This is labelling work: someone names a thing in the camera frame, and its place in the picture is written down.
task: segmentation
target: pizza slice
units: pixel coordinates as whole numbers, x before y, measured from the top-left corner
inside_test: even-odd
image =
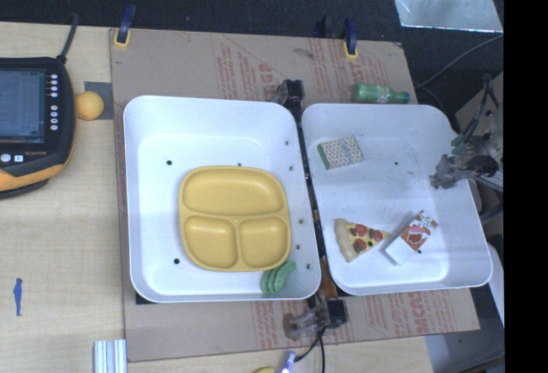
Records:
[[[341,218],[335,220],[335,237],[347,262],[368,252],[388,236],[390,234],[383,230],[348,222]]]

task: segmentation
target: cardboard sheet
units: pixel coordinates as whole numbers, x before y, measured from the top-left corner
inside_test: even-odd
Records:
[[[268,101],[283,80],[302,80],[303,106],[349,103],[355,82],[409,92],[416,104],[399,44],[358,41],[358,57],[341,40],[221,33],[133,30],[129,46],[110,32],[118,204],[122,239],[124,319],[128,360],[183,358],[308,346],[283,332],[283,317],[307,311],[302,301],[150,304],[129,277],[128,219],[122,113],[132,98],[168,95]],[[404,338],[479,328],[468,289],[345,297],[349,321],[328,331],[325,344]]]

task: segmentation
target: table surface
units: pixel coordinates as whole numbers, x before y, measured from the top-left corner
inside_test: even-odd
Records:
[[[86,81],[111,83],[109,30],[78,27],[66,63],[76,93]],[[56,56],[68,32],[0,22],[0,56]],[[93,342],[124,338],[112,120],[79,120],[68,167],[37,191],[0,200],[0,268],[0,371],[89,373]],[[131,363],[128,371],[253,373],[276,365],[283,352]],[[432,371],[424,337],[326,346],[325,360],[328,372]],[[314,371],[321,371],[318,348],[294,368]]]

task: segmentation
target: blue marker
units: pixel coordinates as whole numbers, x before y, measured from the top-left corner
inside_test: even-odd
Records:
[[[23,280],[17,277],[14,287],[15,306],[17,307],[17,316],[21,316],[21,296],[23,295]]]

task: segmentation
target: yellow plate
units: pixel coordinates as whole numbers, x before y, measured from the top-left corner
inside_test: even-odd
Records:
[[[185,251],[205,269],[264,271],[289,255],[285,191],[263,169],[193,169],[179,188],[179,221]]]

